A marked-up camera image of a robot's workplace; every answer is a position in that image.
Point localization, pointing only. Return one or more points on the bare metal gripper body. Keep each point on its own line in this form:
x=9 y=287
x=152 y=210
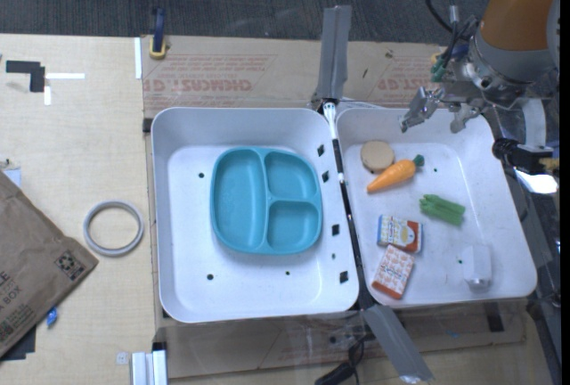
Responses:
x=483 y=82

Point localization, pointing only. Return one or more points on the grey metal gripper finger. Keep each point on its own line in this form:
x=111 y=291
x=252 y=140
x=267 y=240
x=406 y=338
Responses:
x=463 y=116
x=420 y=107

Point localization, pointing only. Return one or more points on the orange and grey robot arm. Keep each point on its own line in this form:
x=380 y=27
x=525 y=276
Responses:
x=518 y=4

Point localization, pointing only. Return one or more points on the tan round biscuit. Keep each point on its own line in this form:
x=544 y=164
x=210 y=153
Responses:
x=376 y=153

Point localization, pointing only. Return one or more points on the orange carrot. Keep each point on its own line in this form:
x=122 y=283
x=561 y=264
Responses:
x=394 y=175

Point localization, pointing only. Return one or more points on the green toy beans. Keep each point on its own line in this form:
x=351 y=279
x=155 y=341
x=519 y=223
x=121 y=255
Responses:
x=443 y=209

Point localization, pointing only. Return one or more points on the white and orange carton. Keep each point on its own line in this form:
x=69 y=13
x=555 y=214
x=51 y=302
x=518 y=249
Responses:
x=401 y=234

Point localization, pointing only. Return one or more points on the white plastic tray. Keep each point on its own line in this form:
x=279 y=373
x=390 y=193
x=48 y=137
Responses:
x=249 y=285
x=445 y=258

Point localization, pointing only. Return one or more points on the orange patterned packet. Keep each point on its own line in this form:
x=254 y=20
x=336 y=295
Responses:
x=393 y=271

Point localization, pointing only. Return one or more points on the brown cardboard board red print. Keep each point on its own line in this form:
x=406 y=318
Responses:
x=249 y=80

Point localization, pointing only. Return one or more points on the blue divided plate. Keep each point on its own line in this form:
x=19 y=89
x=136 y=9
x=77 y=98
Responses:
x=240 y=200

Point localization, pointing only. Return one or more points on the black cylinder on white bracket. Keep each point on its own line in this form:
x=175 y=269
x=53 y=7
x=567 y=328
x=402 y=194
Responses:
x=525 y=153

